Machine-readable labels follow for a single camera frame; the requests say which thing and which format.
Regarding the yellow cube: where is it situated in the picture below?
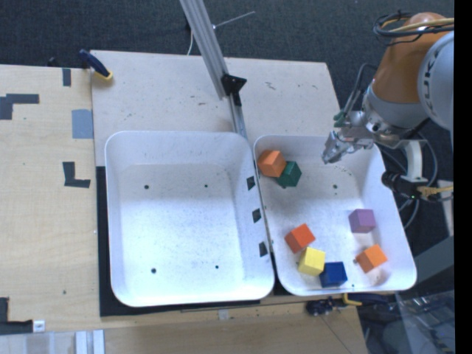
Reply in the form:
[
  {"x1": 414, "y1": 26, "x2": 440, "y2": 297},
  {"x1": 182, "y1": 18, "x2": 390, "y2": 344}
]
[{"x1": 296, "y1": 246, "x2": 327, "y2": 277}]

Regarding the blue cube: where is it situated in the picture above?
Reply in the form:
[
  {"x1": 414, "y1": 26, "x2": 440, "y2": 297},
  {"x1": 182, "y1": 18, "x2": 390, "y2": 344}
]
[{"x1": 318, "y1": 261, "x2": 349, "y2": 289}]

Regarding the purple cube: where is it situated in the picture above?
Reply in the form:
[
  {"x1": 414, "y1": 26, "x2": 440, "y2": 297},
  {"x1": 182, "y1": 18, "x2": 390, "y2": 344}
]
[{"x1": 347, "y1": 208, "x2": 378, "y2": 235}]

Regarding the white plastic tray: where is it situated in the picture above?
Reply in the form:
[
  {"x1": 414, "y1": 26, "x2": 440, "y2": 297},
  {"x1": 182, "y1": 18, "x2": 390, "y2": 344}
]
[
  {"x1": 104, "y1": 130, "x2": 276, "y2": 308},
  {"x1": 252, "y1": 134, "x2": 418, "y2": 297}
]

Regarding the orange cube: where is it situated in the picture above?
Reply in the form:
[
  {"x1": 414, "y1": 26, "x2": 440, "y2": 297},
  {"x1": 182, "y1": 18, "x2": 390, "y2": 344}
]
[
  {"x1": 284, "y1": 223, "x2": 317, "y2": 254},
  {"x1": 355, "y1": 243, "x2": 389, "y2": 274},
  {"x1": 257, "y1": 149, "x2": 288, "y2": 178}
]

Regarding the black cylinder on white bracket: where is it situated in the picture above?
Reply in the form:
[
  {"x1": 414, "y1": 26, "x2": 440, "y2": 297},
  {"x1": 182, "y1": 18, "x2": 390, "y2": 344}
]
[{"x1": 381, "y1": 139, "x2": 431, "y2": 201}]

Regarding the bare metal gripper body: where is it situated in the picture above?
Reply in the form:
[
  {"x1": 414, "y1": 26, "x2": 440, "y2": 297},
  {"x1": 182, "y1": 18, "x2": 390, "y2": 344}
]
[{"x1": 336, "y1": 110, "x2": 411, "y2": 151}]

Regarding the pale wood board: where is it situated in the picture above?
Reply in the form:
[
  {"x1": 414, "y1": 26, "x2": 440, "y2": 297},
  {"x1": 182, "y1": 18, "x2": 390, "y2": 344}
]
[{"x1": 90, "y1": 49, "x2": 396, "y2": 321}]

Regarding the green cube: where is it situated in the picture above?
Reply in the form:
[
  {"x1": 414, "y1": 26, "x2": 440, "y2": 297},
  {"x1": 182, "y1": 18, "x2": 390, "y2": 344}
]
[{"x1": 277, "y1": 160, "x2": 303, "y2": 189}]

